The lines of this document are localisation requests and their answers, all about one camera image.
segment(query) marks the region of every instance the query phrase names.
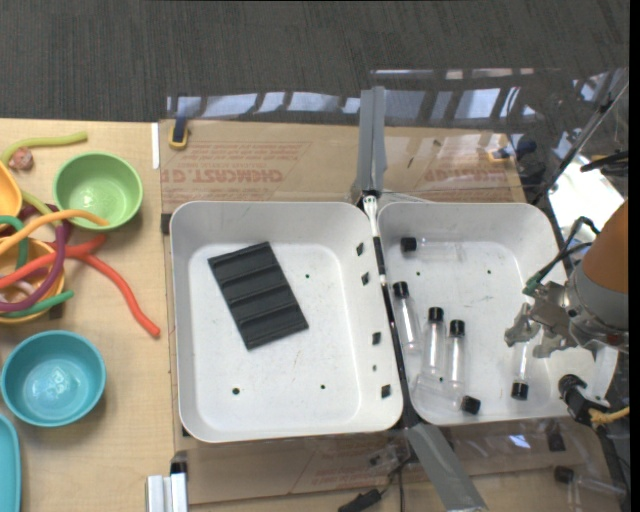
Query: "robotic hand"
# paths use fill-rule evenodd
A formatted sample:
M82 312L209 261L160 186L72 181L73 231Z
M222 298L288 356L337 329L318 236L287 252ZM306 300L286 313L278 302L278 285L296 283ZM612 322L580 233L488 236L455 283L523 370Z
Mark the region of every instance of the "robotic hand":
M618 351L629 350L628 201L597 234L566 283L541 284L555 264L584 248L583 244L568 248L582 223L590 224L597 232L591 221L578 219L558 256L527 281L523 293L532 297L534 303L522 305L514 325L505 331L505 342L510 347L528 342L542 326L542 341L534 347L534 357L549 357L555 350L583 347L594 353L597 366L617 358ZM592 424L598 411L608 411L608 403L602 398L608 385L608 381L592 383L587 394L584 381L575 375L565 375L558 388L573 418Z

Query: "green cable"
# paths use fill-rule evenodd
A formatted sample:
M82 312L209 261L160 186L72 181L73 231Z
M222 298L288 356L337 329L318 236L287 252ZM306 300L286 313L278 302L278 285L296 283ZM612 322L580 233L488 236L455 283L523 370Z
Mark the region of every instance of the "green cable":
M20 231L24 228L22 221L17 217L12 217L11 215L0 215L0 224L9 224L10 226L13 226L16 231ZM24 265L28 258L29 240L27 238L23 238L18 243L18 262L16 263L16 270Z
M66 292L62 292L58 295L54 295L53 297L49 297L48 299L41 300L40 302L36 302L33 306L28 307L27 309L23 309L22 311L13 311L11 313L2 313L0 314L0 318L23 318L25 316L33 315L35 313L40 313L45 309L52 308L53 306L57 306L73 297L73 291L67 290Z
M18 142L14 142L7 149L0 154L0 160L4 165L9 165L9 160L16 152L18 148L23 146L32 148L35 146L66 146L67 144L75 144L76 142L83 142L89 137L87 132L82 131L78 133L72 133L71 135L65 135L62 137L36 137L32 139L23 139Z
M30 194L29 192L25 191L25 190L20 190L20 193L22 194L22 199L24 199L27 203L29 203L31 206L33 206L36 210L38 210L38 212L42 215L48 215L49 213L53 213L51 211L51 208L49 208L44 201L40 201L40 199L38 199L36 196L34 196L33 194ZM56 220L54 222L52 222L52 224L54 226L59 226L60 224L62 224L62 221L60 220Z

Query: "blue bowl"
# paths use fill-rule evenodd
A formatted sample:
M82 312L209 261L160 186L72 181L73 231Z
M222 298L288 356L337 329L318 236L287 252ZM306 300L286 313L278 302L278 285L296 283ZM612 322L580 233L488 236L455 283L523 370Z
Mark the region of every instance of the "blue bowl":
M4 363L2 396L18 418L60 427L85 416L107 380L98 349L69 331L45 331L20 343Z

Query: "light blue plate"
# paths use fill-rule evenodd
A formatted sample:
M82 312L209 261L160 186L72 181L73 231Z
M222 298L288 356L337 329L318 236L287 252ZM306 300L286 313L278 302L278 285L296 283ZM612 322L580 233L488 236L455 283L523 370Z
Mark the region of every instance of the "light blue plate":
M70 331L45 331L11 352L0 384L7 407L22 421L59 427L94 408L106 376L100 352L87 339Z
M19 512L22 475L18 434L0 414L0 512Z

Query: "white plastic tray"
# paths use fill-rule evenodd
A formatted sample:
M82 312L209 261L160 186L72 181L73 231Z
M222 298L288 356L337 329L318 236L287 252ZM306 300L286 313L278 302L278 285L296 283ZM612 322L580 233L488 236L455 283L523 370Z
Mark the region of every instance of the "white plastic tray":
M396 359L361 211L200 201L178 208L170 229L178 399L191 435L218 443L382 431L397 422ZM265 241L309 329L247 350L207 259Z
M378 224L389 282L408 283L422 322L429 307L439 306L447 326L452 319L466 323L467 393L482 401L480 412L446 411L412 394L423 419L444 426L567 415L558 380L574 373L588 382L595 370L591 353L582 348L534 359L528 400L510 396L516 351L507 347L504 331L528 299L522 294L525 281L558 251L544 214L526 204L398 202L380 210ZM426 245L402 253L402 237L416 237ZM564 283L562 265L547 279ZM420 360L405 359L411 385ZM608 369L611 375L614 366Z

